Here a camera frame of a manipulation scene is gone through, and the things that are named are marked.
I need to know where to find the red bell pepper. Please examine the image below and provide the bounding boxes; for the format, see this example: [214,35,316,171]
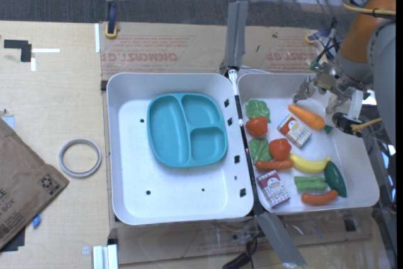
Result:
[245,115,269,137]
[268,137,293,162]

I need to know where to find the white plastic tray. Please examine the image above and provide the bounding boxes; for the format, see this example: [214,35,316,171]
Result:
[106,72,255,226]
[236,72,381,215]

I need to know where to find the orange sausage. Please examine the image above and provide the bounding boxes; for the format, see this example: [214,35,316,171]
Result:
[300,188,339,207]
[254,159,294,172]

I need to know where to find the brown cardboard board red print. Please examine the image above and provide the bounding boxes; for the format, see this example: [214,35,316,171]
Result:
[98,21,378,266]

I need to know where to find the light green bean pods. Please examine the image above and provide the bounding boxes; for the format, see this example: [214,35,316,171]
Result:
[293,175,329,192]

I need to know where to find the dark green cucumber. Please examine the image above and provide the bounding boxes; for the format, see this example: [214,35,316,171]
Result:
[323,161,348,199]

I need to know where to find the blue divided plate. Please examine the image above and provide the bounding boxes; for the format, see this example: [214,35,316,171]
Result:
[146,91,229,169]

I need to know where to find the orange carrot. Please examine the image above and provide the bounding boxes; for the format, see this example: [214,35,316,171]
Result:
[287,103,334,135]

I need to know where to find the red and white carton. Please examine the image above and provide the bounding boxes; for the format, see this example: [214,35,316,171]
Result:
[276,113,313,149]
[256,169,292,209]

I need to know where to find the green lettuce leaf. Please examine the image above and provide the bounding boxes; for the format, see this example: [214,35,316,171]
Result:
[244,98,272,123]
[248,137,273,164]

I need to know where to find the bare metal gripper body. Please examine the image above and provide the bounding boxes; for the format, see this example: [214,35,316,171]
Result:
[310,61,360,99]

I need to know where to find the yellow banana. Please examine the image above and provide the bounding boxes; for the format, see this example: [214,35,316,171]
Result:
[288,152,332,175]

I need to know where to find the brown paper envelope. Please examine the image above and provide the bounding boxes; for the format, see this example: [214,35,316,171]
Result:
[0,116,71,251]

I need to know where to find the black cylinder on white bracket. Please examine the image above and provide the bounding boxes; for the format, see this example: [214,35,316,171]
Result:
[331,89,365,137]

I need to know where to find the white tape ring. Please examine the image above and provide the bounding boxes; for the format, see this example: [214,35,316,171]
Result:
[58,138,103,180]

